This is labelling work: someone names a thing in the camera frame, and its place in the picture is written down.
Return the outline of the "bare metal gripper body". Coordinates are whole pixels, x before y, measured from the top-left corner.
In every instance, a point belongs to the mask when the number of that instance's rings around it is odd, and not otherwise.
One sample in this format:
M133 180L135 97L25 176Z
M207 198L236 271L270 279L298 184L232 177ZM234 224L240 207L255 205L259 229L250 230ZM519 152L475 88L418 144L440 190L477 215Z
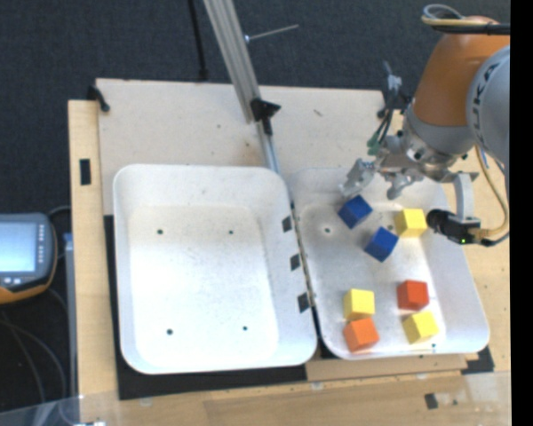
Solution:
M416 182L424 178L449 181L450 168L460 156L445 153L408 131L379 138L372 145L372 155L376 172L390 182Z

